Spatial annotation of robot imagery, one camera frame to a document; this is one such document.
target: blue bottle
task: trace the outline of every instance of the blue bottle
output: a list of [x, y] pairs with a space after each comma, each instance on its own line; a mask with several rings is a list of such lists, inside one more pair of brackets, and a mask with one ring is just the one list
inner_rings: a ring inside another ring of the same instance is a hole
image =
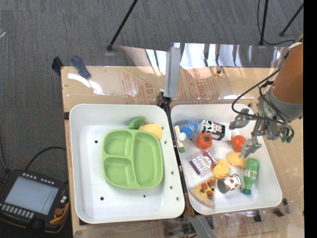
[[187, 124], [182, 127], [180, 133], [178, 134], [178, 139], [180, 141], [185, 141], [186, 138], [189, 138], [193, 135], [194, 131], [198, 128], [198, 124], [194, 121], [188, 121]]

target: green bottle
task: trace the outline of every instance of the green bottle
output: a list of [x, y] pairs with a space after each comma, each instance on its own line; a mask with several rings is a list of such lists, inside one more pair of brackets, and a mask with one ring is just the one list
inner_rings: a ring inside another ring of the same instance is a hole
[[253, 158], [247, 159], [247, 166], [244, 169], [243, 181], [244, 189], [243, 194], [251, 195], [251, 186], [255, 183], [258, 174], [259, 161]]

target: gray carpet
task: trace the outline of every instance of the gray carpet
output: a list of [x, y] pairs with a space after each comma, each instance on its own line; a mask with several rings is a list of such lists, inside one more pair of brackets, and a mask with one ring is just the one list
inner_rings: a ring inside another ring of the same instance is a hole
[[[0, 140], [5, 163], [23, 169], [50, 146], [65, 147], [59, 57], [71, 65], [107, 65], [111, 42], [133, 0], [0, 0]], [[259, 0], [139, 0], [115, 44], [168, 51], [172, 42], [257, 45]], [[280, 37], [304, 0], [269, 0], [265, 45], [289, 46], [304, 31], [304, 10]], [[260, 0], [262, 27], [265, 0]], [[63, 150], [43, 153], [29, 170], [67, 180]], [[0, 177], [5, 172], [0, 167]], [[31, 233], [0, 222], [1, 238]], [[72, 237], [71, 219], [57, 235]]]

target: toy water bottle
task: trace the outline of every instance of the toy water bottle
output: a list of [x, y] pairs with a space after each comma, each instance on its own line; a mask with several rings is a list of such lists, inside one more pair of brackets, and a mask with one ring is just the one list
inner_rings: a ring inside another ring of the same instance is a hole
[[243, 194], [251, 195], [251, 186], [255, 183], [258, 174], [259, 161], [253, 158], [247, 159], [247, 166], [244, 169], [243, 181], [245, 187], [243, 189]]
[[186, 138], [191, 137], [198, 128], [198, 124], [194, 121], [188, 121], [187, 124], [182, 127], [180, 133], [178, 134], [178, 139], [180, 141], [185, 141]]

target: screen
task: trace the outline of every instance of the screen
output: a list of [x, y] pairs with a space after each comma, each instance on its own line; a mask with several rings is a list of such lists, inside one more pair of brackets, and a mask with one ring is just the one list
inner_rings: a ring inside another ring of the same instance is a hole
[[58, 188], [24, 177], [15, 181], [5, 203], [47, 215]]

